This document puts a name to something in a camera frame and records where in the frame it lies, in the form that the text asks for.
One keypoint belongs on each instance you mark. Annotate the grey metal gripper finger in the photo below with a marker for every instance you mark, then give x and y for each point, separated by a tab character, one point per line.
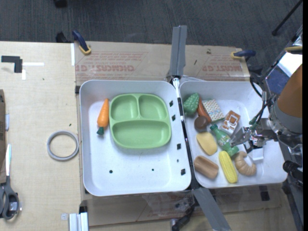
245	132
240	141

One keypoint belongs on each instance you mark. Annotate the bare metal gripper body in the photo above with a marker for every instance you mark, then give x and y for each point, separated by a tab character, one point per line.
264	130

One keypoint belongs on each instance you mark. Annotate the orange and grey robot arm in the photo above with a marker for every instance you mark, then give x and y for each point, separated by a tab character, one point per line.
291	93

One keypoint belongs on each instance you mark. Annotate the orange and white carton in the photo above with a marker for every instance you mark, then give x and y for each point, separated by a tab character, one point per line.
231	121

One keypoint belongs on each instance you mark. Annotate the green bottle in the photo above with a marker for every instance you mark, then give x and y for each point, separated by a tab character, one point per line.
222	138

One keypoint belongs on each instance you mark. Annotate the tan croissant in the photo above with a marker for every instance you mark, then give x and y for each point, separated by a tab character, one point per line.
243	167

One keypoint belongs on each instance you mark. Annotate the yellow corn cob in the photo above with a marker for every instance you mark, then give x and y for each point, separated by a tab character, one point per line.
228	168

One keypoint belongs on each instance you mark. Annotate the yellow potato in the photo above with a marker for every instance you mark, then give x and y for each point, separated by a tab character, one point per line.
207	143

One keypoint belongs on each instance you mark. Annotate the white patterned carton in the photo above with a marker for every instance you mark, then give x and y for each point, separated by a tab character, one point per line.
213	110

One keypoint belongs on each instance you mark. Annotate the white plastic tray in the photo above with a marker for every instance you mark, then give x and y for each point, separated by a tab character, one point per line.
134	172
269	171

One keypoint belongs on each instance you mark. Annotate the tan hot dog bun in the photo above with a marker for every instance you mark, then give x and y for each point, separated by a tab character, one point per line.
205	167

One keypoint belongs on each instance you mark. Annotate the brown doughnut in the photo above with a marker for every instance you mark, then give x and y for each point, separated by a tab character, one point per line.
201	123

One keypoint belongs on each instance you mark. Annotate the orange sausage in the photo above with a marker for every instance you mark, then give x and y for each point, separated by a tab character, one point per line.
201	109

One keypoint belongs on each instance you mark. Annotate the green grapes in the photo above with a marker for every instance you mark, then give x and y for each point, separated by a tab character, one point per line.
191	103

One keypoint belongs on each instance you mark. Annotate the thin black and white rod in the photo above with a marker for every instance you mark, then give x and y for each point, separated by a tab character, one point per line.
176	85

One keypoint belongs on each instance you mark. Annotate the green divided plate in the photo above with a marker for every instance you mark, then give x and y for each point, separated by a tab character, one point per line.
139	131

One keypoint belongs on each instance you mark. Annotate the brown cardboard board red print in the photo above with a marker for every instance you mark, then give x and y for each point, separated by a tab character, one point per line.
144	64

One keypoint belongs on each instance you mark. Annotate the orange carrot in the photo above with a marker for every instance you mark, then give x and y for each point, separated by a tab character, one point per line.
104	114

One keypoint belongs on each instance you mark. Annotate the grey tape roll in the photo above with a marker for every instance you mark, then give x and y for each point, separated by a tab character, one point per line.
49	145

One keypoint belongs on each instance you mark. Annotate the black caster wheel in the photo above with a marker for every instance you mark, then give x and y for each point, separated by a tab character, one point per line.
59	0

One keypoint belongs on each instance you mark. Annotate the brown cardboard piece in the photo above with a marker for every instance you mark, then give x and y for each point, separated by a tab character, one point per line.
2	129

